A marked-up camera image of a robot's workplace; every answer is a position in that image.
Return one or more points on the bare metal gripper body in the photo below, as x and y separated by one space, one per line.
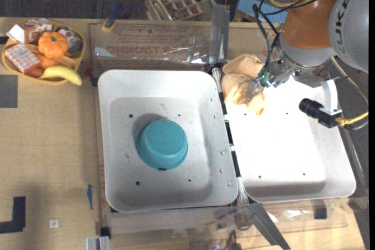
278 74

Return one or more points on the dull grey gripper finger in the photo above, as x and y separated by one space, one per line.
259 90
251 91

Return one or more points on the pale yellow cloth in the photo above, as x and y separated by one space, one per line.
238 67

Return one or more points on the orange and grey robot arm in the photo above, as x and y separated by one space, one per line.
310 23

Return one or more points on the white plastic tray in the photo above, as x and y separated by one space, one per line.
287 149
175 90

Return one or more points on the teal bowl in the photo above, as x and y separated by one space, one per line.
162 145

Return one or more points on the orange divided plate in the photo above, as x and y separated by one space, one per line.
74 63

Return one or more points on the yellow banana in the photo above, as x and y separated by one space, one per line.
66 73

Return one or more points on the small red and white can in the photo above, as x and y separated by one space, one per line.
70 39

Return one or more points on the orange toy pumpkin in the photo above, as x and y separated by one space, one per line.
52 44

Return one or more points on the orange toy carrot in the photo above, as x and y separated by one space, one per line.
47 63

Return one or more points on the brown and white packet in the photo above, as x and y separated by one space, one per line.
36 30

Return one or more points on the red and white carton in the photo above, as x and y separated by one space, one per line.
22 58

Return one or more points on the small white carton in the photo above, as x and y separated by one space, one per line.
16 32

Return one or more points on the black cylinder on white bracket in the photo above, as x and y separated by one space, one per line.
317 111

